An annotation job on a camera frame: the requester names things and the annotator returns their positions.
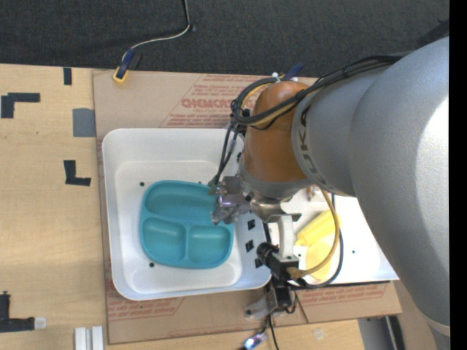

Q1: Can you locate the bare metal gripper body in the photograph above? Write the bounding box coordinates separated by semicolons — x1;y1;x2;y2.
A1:
217;176;294;222

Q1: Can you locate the thin black rod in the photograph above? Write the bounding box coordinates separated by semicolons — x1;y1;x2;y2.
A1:
262;219;274;249

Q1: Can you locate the blue divided plate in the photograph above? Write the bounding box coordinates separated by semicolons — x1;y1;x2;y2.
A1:
138;179;236;271

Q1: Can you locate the pale yellow round lid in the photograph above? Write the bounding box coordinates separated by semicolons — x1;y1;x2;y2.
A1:
304;239;341;281

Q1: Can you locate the brown cardboard board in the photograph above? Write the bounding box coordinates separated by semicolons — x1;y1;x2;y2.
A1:
91;70;403;345

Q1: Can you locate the black cylinder on white bracket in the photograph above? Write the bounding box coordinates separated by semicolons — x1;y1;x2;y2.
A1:
255;213;302;281

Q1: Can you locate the black block with thin wires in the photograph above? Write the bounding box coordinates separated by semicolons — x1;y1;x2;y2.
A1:
271;279;297;311

